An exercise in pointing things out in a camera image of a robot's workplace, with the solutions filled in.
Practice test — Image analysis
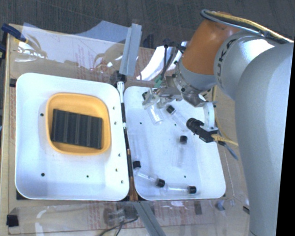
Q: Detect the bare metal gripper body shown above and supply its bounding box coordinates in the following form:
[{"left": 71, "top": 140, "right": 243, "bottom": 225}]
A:
[{"left": 156, "top": 71, "right": 211, "bottom": 108}]

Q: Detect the clear plastic bottle black cap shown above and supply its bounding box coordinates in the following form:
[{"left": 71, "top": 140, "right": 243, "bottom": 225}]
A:
[
  {"left": 164, "top": 104, "right": 192, "bottom": 132},
  {"left": 174, "top": 134, "right": 189, "bottom": 169},
  {"left": 160, "top": 182, "right": 198, "bottom": 198},
  {"left": 132, "top": 168, "right": 167, "bottom": 188},
  {"left": 144, "top": 103, "right": 166, "bottom": 127}
]

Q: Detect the thin black and white rod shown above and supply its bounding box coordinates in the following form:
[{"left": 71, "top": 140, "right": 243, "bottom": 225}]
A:
[{"left": 105, "top": 80, "right": 149, "bottom": 202}]

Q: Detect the white plastic tray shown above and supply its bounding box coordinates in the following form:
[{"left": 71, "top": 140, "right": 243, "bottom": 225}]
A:
[
  {"left": 113, "top": 84, "right": 235, "bottom": 208},
  {"left": 5, "top": 71, "right": 141, "bottom": 209}
]

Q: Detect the yellow plate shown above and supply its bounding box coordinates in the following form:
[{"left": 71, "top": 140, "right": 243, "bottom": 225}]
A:
[{"left": 41, "top": 91, "right": 116, "bottom": 159}]

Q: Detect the black ribbed rectangular block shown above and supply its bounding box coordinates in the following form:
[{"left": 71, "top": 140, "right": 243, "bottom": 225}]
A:
[{"left": 49, "top": 108, "right": 105, "bottom": 150}]

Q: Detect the brown cardboard board red print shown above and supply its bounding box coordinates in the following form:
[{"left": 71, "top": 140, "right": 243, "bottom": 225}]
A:
[{"left": 0, "top": 33, "right": 263, "bottom": 236}]

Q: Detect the black cylinder on white bracket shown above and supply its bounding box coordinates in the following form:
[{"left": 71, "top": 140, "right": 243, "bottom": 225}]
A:
[{"left": 184, "top": 98, "right": 222, "bottom": 145}]

